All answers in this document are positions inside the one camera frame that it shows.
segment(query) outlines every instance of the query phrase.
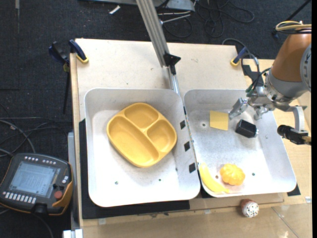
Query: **wooden table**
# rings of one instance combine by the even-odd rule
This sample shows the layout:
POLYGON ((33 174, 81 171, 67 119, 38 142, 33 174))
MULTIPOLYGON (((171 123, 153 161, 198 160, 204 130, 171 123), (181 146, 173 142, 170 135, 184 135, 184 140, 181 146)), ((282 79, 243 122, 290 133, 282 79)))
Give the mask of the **wooden table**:
MULTIPOLYGON (((103 219, 82 219, 79 154, 79 126, 85 117, 84 96, 91 88, 169 89, 166 68, 161 68, 151 42, 77 39, 89 58, 81 64, 70 54, 70 75, 74 122, 74 142, 78 202, 78 226, 84 237, 296 237, 312 234, 311 147, 283 140, 301 195, 286 193, 252 195, 248 198, 260 205, 257 217, 243 217, 239 208, 245 196, 190 200, 190 210, 180 212, 120 216, 103 219)), ((190 89, 246 89, 248 79, 241 66, 230 60, 237 55, 234 46, 168 43, 171 54, 180 56, 176 65, 180 94, 190 89)), ((252 60, 245 60, 254 69, 252 60)), ((260 69, 271 67, 273 60, 260 60, 260 69)), ((310 95, 303 98, 307 105, 310 95)), ((280 124, 293 126, 292 113, 274 111, 280 124)))

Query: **yellow block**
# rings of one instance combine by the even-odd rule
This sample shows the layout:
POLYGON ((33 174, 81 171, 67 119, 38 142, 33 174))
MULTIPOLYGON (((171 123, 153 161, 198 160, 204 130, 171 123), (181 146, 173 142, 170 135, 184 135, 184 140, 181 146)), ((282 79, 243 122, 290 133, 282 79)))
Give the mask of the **yellow block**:
POLYGON ((222 130, 228 130, 229 114, 210 111, 210 127, 222 130))

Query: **yellow divided plate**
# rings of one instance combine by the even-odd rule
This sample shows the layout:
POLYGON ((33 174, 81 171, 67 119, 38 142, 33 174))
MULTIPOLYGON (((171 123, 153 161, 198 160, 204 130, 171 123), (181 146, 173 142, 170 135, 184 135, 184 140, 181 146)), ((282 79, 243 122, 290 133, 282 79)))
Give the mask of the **yellow divided plate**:
POLYGON ((139 168, 147 168, 168 154, 177 141, 171 123, 146 103, 134 103, 107 124, 107 135, 116 150, 139 168))

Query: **white tray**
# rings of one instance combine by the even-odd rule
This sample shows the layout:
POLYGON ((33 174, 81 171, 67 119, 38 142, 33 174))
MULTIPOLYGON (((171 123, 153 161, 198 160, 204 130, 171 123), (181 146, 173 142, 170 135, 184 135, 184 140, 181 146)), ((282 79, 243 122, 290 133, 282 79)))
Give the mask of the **white tray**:
POLYGON ((101 207, 150 202, 188 200, 200 191, 194 150, 190 141, 181 97, 169 89, 96 88, 85 95, 88 189, 91 200, 101 207), (108 121, 120 110, 136 103, 150 104, 164 115, 177 132, 177 143, 162 160, 138 168, 111 145, 108 121))
POLYGON ((229 188, 230 193, 214 193, 203 184, 205 191, 214 197, 292 191, 296 178, 272 112, 254 120, 255 111, 248 107, 229 121, 228 131, 209 126, 210 111, 228 113, 239 97, 246 98, 244 90, 190 90, 184 96, 197 162, 206 162, 211 176, 229 188), (258 136, 246 138, 237 134, 240 119, 255 124, 258 136), (242 185, 222 182, 219 171, 226 163, 236 164, 244 171, 242 185))

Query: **display screen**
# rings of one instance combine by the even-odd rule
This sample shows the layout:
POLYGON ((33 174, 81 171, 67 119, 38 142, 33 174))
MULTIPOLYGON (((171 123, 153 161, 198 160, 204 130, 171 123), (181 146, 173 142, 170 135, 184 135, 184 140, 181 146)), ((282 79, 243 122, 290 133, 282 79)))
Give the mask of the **display screen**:
POLYGON ((60 169, 22 161, 9 186, 11 190, 49 198, 60 169))

